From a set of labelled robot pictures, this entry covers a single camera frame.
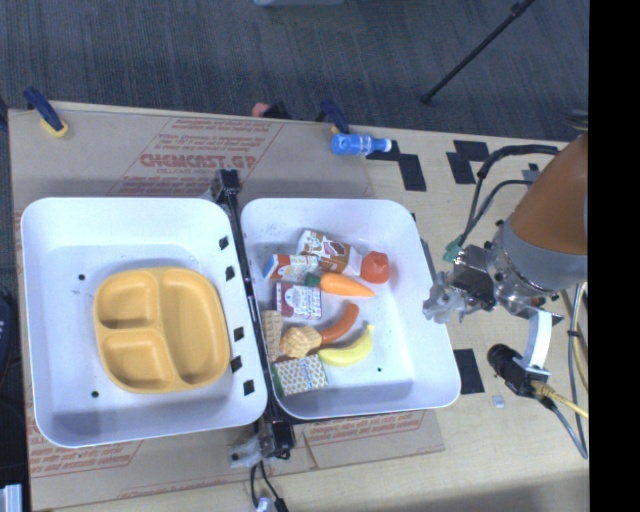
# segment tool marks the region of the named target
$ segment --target table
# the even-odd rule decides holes
[[[160,128],[152,127],[151,131],[140,127],[151,122],[150,119],[153,120],[152,124],[163,116],[196,125],[227,123],[232,126],[239,123],[238,126],[246,126],[246,123],[250,123],[257,127],[256,133],[259,133],[261,140],[256,139],[254,146],[249,146],[241,153],[242,158],[232,160],[235,154],[230,152],[231,146],[218,148],[219,153],[228,157],[225,164],[240,169],[245,166],[245,176],[252,176],[251,180],[245,181],[240,194],[244,204],[259,195],[323,197],[325,194],[334,194],[338,197],[376,197],[397,201],[414,214],[420,235],[431,251],[435,270],[450,268],[441,255],[446,244],[464,228],[474,189],[473,171],[477,171],[481,165],[482,155],[505,145],[544,142],[353,126],[354,132],[366,132],[397,141],[402,154],[417,155],[426,191],[407,190],[407,183],[409,188],[420,188],[421,180],[416,179],[420,176],[409,171],[403,179],[398,162],[331,155],[327,124],[63,102],[54,102],[54,106],[63,119],[65,116],[73,119],[70,137],[55,142],[44,132],[38,135],[36,113],[10,113],[16,219],[19,219],[21,210],[27,204],[48,195],[157,193],[159,183],[166,181],[151,180],[149,175],[144,174],[145,169],[138,158],[139,148],[149,149],[153,144],[157,148],[155,154],[162,154],[168,151],[163,145],[168,147],[170,144],[166,130],[162,131],[166,124],[160,122]],[[128,125],[122,124],[122,119],[127,116],[132,125],[141,125],[135,130],[128,130]],[[114,155],[110,144],[103,143],[109,137],[127,142],[120,147],[120,154]],[[95,144],[85,147],[84,152],[73,151],[73,144],[79,140],[85,141],[85,144],[94,140]],[[564,143],[546,143],[559,148],[564,146]],[[57,149],[52,150],[53,144],[58,144],[55,146]],[[549,158],[546,155],[527,155],[504,159],[494,166],[485,190],[490,190],[494,183],[506,177],[520,178],[523,171],[541,170]],[[109,173],[115,179],[105,177]],[[205,180],[210,178],[206,173],[201,177]],[[136,181],[134,178],[137,178],[138,188],[127,188],[133,186]],[[195,178],[192,184],[199,183],[198,177]],[[198,186],[194,184],[194,187],[191,191],[184,191],[184,195],[197,195]],[[511,188],[498,194],[468,243],[482,245],[485,240],[490,240],[496,229],[494,222],[509,215],[523,191]],[[568,317],[564,300],[550,302],[546,307]],[[570,396],[566,363],[567,329],[568,319],[554,328],[546,366],[551,372],[550,384],[561,394]],[[447,512],[510,509],[541,512],[589,509],[589,462],[581,458],[553,414],[534,400],[514,395],[505,387],[502,379],[495,376],[486,361],[487,351],[496,343],[505,343],[522,351],[527,339],[528,323],[497,309],[491,313],[479,312],[467,316],[462,323],[453,320],[448,324],[448,330],[454,350],[472,349],[484,392],[461,395],[451,406],[432,411],[437,418],[434,428],[437,430],[439,427],[444,449],[438,448],[439,438],[436,436],[429,445],[431,449],[423,446],[421,453],[416,455],[406,453],[406,446],[405,452],[402,452],[403,447],[398,447],[398,453],[406,455],[399,458],[386,457],[384,460],[316,471],[295,471],[291,474],[278,474],[278,464],[274,463],[269,468],[270,472],[273,470],[269,480],[286,500],[290,510],[429,509]],[[23,353],[28,354],[24,339]],[[25,358],[25,371],[30,375],[27,362],[28,357]],[[30,391],[27,386],[28,404],[31,400]],[[580,393],[580,403],[584,406],[587,396],[584,390],[580,390]],[[563,412],[572,419],[573,415],[568,409]],[[585,428],[588,435],[588,424]],[[215,432],[210,434],[210,439],[228,435],[225,431]],[[185,446],[191,441],[186,438]],[[422,444],[429,443],[423,439]],[[159,449],[153,459],[156,467],[174,453],[169,448],[163,452],[162,441],[157,446]],[[33,444],[30,446],[32,469],[36,465],[33,453],[36,448]],[[122,461],[126,465],[130,459]],[[34,478],[37,476],[32,474],[34,489],[40,485],[38,478]],[[100,471],[78,472],[77,485],[78,492],[81,492],[80,487],[99,489],[102,485]],[[268,489],[260,479],[257,488],[268,495]],[[146,496],[144,492],[138,492],[130,494],[138,496],[135,498],[101,503],[74,503],[71,496],[53,499],[49,495],[55,493],[53,489],[41,487],[34,496],[34,505],[39,509],[70,507],[71,510],[86,512],[253,510],[246,478],[235,482],[224,478],[194,481],[192,486],[177,486],[179,492],[156,494],[150,491]],[[162,490],[171,489],[165,486]]]

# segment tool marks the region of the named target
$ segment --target blue bottle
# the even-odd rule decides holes
[[[374,151],[391,151],[390,139],[376,139],[358,133],[336,133],[331,138],[331,151],[336,155],[367,156]]]

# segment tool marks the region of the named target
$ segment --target beige tabletop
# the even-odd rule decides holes
[[[116,113],[141,117],[161,114],[156,111],[88,107],[64,103],[56,104],[56,107],[63,113],[68,111],[70,116],[74,109],[98,112],[105,116]],[[177,115],[169,112],[163,114]],[[82,157],[75,155],[71,159],[73,162],[70,163],[69,148],[59,151],[59,158],[56,154],[51,156],[51,151],[47,153],[47,147],[54,142],[46,138],[48,135],[42,136],[40,146],[31,141],[32,154],[29,156],[27,148],[21,145],[20,136],[14,136],[16,133],[14,126],[23,127],[26,131],[36,130],[33,120],[24,120],[24,116],[27,115],[35,114],[24,112],[11,114],[16,219],[19,219],[21,211],[30,202],[47,195],[60,195],[64,186],[71,184],[76,187],[74,192],[83,191],[84,195],[108,195],[109,191],[113,190],[114,182],[122,184],[123,176],[133,172],[133,164],[129,167],[118,164],[121,167],[113,171],[115,178],[105,179],[106,171],[103,167],[108,166],[105,165],[104,159],[112,159],[112,157],[102,154],[103,161],[92,162],[85,168],[88,172],[84,177],[78,176],[73,169],[73,162],[79,161],[77,159]],[[180,114],[184,118],[189,118],[191,115]],[[274,123],[268,120],[231,116],[207,116],[207,118],[237,122],[246,122],[250,119],[251,123],[265,124],[263,140],[255,146],[257,153],[249,154],[254,159],[253,162],[258,162],[258,165],[253,167],[253,174],[249,173],[254,181],[251,183],[250,180],[246,181],[247,195],[244,202],[262,194],[274,197],[276,195],[323,197],[332,190],[336,191],[335,195],[338,197],[391,199],[404,205],[414,214],[418,231],[421,238],[428,244],[436,270],[450,268],[451,264],[443,261],[442,254],[445,246],[464,229],[474,191],[473,184],[457,184],[452,172],[452,161],[456,158],[465,160],[461,142],[475,143],[476,149],[484,145],[489,152],[513,144],[544,143],[558,148],[565,145],[558,142],[480,135],[352,127],[353,132],[391,138],[398,142],[402,153],[417,155],[426,184],[426,191],[419,191],[406,190],[397,162],[332,155],[326,145],[330,138],[327,124],[296,121]],[[133,161],[137,156],[134,153],[139,153],[139,149],[135,148],[140,145],[145,147],[148,142],[148,137],[145,139],[142,132],[138,132],[137,136],[140,141],[131,143],[132,157],[124,157],[124,161],[127,158],[129,162]],[[63,141],[62,144],[71,145],[71,142]],[[102,150],[93,148],[92,151],[100,153]],[[540,154],[505,158],[492,169],[485,184],[485,194],[504,179],[521,178],[523,171],[536,168],[542,170],[549,159],[549,156]],[[42,169],[43,162],[47,160],[50,169]],[[244,165],[247,161],[236,160],[235,163]],[[466,164],[474,173],[481,163],[481,161],[466,159]],[[260,177],[260,169],[267,169],[262,177]],[[351,170],[350,178],[341,178],[346,172],[345,169]],[[318,185],[321,187],[318,189],[313,185],[309,187],[305,184],[305,176],[311,183],[320,183],[322,180],[319,176],[326,178],[327,173],[330,180],[334,179],[332,186],[324,183]],[[283,188],[281,185],[287,179],[295,183],[290,188]],[[490,240],[496,230],[495,222],[505,219],[510,214],[523,192],[524,187],[520,186],[507,187],[500,192],[467,242],[481,246],[484,241]],[[425,298],[427,296],[428,290],[425,290]],[[567,397],[570,396],[567,366],[569,310],[565,300],[568,296],[548,302],[545,306],[550,311],[565,316],[565,319],[552,331],[546,368],[551,373],[549,383]],[[581,327],[585,330],[586,337],[585,318]],[[486,359],[487,351],[496,343],[505,343],[522,352],[528,336],[527,321],[513,317],[505,310],[498,308],[491,313],[481,311],[469,315],[462,322],[458,322],[455,317],[447,324],[447,328],[454,350],[472,349],[484,392],[463,394],[452,405],[435,410],[444,450],[269,477],[270,483],[285,499],[289,510],[292,512],[318,510],[578,512],[589,510],[589,462],[580,456],[556,416],[541,407],[537,401],[518,397],[512,393],[505,386],[504,381],[495,375]],[[23,348],[28,351],[26,345],[23,345]],[[581,406],[588,408],[587,394],[579,382],[578,389]],[[562,405],[559,407],[575,428],[573,413]],[[588,422],[584,424],[588,436]],[[81,485],[99,487],[101,485],[99,472],[93,473],[93,476],[85,475]],[[257,480],[256,486],[259,494],[271,495],[262,479]],[[38,495],[37,501],[42,508],[56,508],[54,506],[56,500],[52,500],[47,505],[42,494]],[[250,486],[247,480],[67,508],[86,512],[255,510],[251,503]]]

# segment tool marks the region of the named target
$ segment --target yellow divided plate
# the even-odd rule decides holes
[[[100,359],[121,388],[168,393],[211,384],[229,366],[229,334],[213,284],[180,267],[129,270],[95,295]]]

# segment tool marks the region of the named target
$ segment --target yellow clamp pad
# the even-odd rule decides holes
[[[62,119],[60,120],[60,122],[62,123],[62,128],[60,130],[54,130],[53,126],[47,123],[44,119],[40,119],[40,126],[42,126],[45,129],[45,131],[47,131],[49,134],[53,135],[57,139],[61,139],[69,131],[69,125],[65,123]]]

